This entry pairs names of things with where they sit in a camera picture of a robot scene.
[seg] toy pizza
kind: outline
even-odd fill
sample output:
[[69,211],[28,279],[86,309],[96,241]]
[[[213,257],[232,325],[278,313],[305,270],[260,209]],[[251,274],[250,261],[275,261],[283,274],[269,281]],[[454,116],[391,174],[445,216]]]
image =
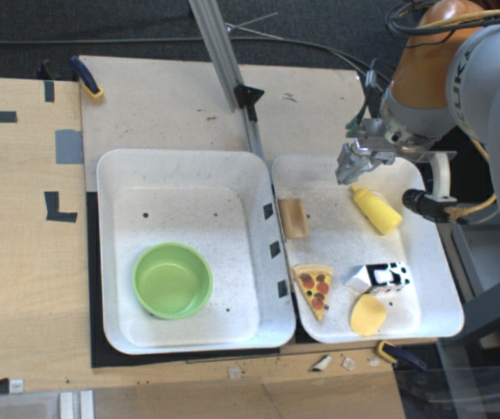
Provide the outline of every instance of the toy pizza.
[[314,316],[321,321],[325,311],[329,309],[327,297],[333,268],[324,264],[302,264],[292,267],[292,274]]

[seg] black cable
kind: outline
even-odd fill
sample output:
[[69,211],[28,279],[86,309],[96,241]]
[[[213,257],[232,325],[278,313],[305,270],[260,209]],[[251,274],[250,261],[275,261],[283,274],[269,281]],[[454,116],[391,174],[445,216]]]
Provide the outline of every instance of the black cable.
[[[279,44],[292,44],[307,46],[322,50],[324,52],[336,53],[347,58],[349,61],[360,65],[362,68],[357,69],[358,72],[365,73],[369,67],[363,60],[354,57],[351,54],[332,48],[331,46],[321,45],[314,42],[305,40],[296,40],[291,38],[267,38],[267,37],[250,37],[250,36],[233,36],[230,40],[237,42],[272,42]],[[109,39],[56,39],[56,40],[0,40],[0,47],[4,46],[46,46],[46,45],[116,45],[116,44],[172,44],[172,43],[190,43],[190,42],[203,42],[203,38],[109,38]],[[380,77],[386,82],[391,79],[381,73]]]
[[364,90],[364,102],[362,103],[362,107],[356,113],[351,122],[347,125],[348,129],[355,129],[360,125],[362,120],[364,119],[364,115],[366,114],[366,109],[370,104],[370,99],[372,98],[372,90],[376,87],[376,76],[377,72],[375,71],[376,63],[380,62],[381,64],[387,65],[387,63],[381,61],[378,58],[374,58],[372,62],[370,62],[370,66],[368,69],[368,73],[366,74],[366,82],[365,82],[365,90]]
[[389,64],[388,62],[386,62],[385,60],[381,60],[380,58],[375,58],[372,63],[370,64],[370,70],[374,70],[374,66],[376,64],[382,64],[384,65],[390,72],[391,74],[393,75],[393,73],[395,72],[395,66],[394,65],[391,65]]
[[432,34],[440,34],[443,32],[465,30],[468,28],[478,28],[500,24],[500,15],[490,15],[487,17],[481,16],[479,19],[463,22],[460,24],[447,25],[447,26],[433,26],[422,28],[421,26],[405,26],[398,23],[398,20],[405,17],[412,12],[427,9],[433,6],[440,0],[413,0],[398,6],[393,7],[386,16],[386,27],[394,35],[402,37],[412,36],[428,36]]
[[406,48],[408,50],[412,50],[413,48],[418,48],[419,46],[433,46],[433,45],[441,45],[446,43],[451,36],[455,34],[455,30],[450,31],[449,34],[443,38],[442,40],[439,40],[438,42],[424,42],[422,44],[414,44],[414,45],[405,45],[403,48]]

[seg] black clamp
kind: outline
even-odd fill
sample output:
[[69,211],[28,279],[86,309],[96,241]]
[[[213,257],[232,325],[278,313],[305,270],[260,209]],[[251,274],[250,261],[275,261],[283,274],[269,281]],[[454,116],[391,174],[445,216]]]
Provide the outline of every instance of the black clamp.
[[420,214],[425,219],[434,223],[449,222],[449,214],[445,209],[449,206],[457,205],[455,199],[450,199],[449,201],[431,199],[428,197],[426,191],[420,189],[407,189],[403,193],[401,200],[405,208],[416,214]]
[[51,69],[48,66],[48,64],[50,64],[50,60],[49,59],[45,59],[38,66],[38,69],[37,69],[37,78],[41,79],[41,80],[61,80],[61,75],[54,74],[51,71]]
[[265,90],[259,90],[258,88],[252,88],[245,86],[244,84],[239,84],[234,89],[234,94],[236,95],[236,101],[240,108],[246,107],[248,109],[248,116],[250,120],[257,122],[257,112],[255,108],[256,102],[265,93]]

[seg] white sink basin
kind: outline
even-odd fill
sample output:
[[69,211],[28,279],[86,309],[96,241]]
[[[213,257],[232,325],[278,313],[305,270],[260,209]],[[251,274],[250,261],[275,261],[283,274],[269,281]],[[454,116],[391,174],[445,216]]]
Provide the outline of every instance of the white sink basin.
[[[125,354],[279,347],[294,334],[271,178],[248,152],[116,149],[97,169],[103,324]],[[131,275],[148,247],[179,242],[209,262],[208,304],[157,319]]]
[[[290,266],[308,263],[334,268],[329,311],[317,322],[296,291],[302,326],[315,340],[346,343],[364,340],[449,337],[464,322],[462,305],[435,223],[405,209],[407,189],[424,189],[418,168],[397,158],[389,166],[366,172],[356,182],[382,195],[403,216],[401,226],[382,236],[355,206],[352,191],[338,185],[336,156],[281,155],[272,167],[278,199],[298,198],[309,216],[305,238],[287,239]],[[374,335],[360,336],[350,327],[359,293],[348,279],[364,264],[402,262],[408,284],[400,292],[378,295],[387,318]]]

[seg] black mounting bracket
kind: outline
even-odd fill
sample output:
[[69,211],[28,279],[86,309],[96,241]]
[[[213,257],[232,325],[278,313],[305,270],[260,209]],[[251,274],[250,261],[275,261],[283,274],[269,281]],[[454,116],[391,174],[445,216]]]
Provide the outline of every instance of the black mounting bracket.
[[243,84],[238,85],[234,89],[234,94],[236,95],[236,101],[240,108],[246,107],[248,109],[248,116],[250,120],[257,122],[257,112],[255,108],[256,102],[265,93],[265,90],[259,90],[257,88],[252,88],[245,86]]
[[48,67],[48,64],[50,64],[50,60],[49,59],[45,59],[38,66],[38,69],[37,69],[37,79],[41,79],[41,80],[61,80],[61,75],[52,73],[50,67]]

